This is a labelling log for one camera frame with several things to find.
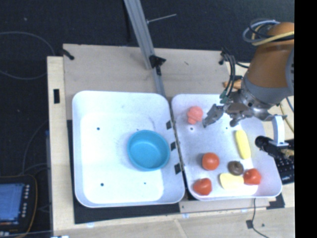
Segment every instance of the copper cylinder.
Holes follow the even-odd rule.
[[[294,28],[294,23],[283,22],[272,26],[267,34],[275,36],[292,32]],[[287,87],[285,68],[293,48],[294,39],[258,46],[249,66],[248,80],[260,87]]]

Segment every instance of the tomato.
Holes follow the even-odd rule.
[[[202,178],[194,183],[194,191],[199,195],[206,196],[212,191],[211,180],[209,178]]]
[[[202,159],[203,168],[215,170],[219,166],[219,157],[216,153],[205,153]]]
[[[260,184],[262,176],[255,168],[246,170],[243,174],[244,183],[247,185]]]

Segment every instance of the toy fruit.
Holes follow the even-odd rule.
[[[191,107],[187,112],[187,122],[190,124],[196,124],[196,122],[203,120],[203,114],[204,112],[200,107]]]
[[[234,176],[239,176],[243,174],[244,171],[243,165],[239,161],[230,161],[228,163],[228,169]]]
[[[261,182],[262,176],[257,169],[253,168],[244,172],[243,179],[247,185],[258,185]]]
[[[219,157],[216,153],[205,153],[202,159],[202,166],[206,170],[215,170],[219,166]]]
[[[220,174],[220,184],[226,190],[234,190],[240,188],[243,183],[242,176],[234,176],[230,173],[222,173]]]
[[[247,134],[244,130],[240,129],[235,131],[235,138],[239,153],[242,159],[248,159],[251,157],[251,149],[248,141]]]
[[[212,191],[211,180],[209,178],[199,179],[194,183],[193,189],[199,195],[209,195]]]

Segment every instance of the black bracket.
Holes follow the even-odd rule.
[[[152,68],[155,68],[157,71],[157,75],[161,76],[162,72],[160,70],[160,66],[165,63],[166,59],[159,58],[154,55],[149,57]]]

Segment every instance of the white tray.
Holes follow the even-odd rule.
[[[254,141],[256,137],[265,135],[262,122],[257,118],[240,121],[239,125],[230,127],[230,117],[224,114],[220,120],[206,128],[202,122],[191,125],[187,122],[187,111],[192,106],[199,106],[204,116],[213,104],[219,105],[219,95],[181,94],[172,99],[172,112],[179,140],[179,150],[182,156],[186,181],[189,191],[198,200],[208,201],[229,198],[275,197],[282,190],[280,176],[274,158],[264,151],[260,151]],[[243,129],[247,133],[252,157],[241,159],[239,156],[234,131]],[[202,156],[206,152],[215,152],[220,158],[220,164],[214,171],[202,168]],[[245,169],[257,168],[262,174],[259,185],[243,185],[238,190],[225,190],[219,182],[221,173],[228,173],[229,161],[240,161]],[[208,196],[201,196],[193,190],[193,184],[200,178],[210,178],[212,192]]]
[[[74,183],[87,207],[116,207],[179,202],[185,193],[167,100],[158,94],[82,91],[72,102]],[[127,141],[138,130],[159,133],[171,146],[160,170],[136,169]]]

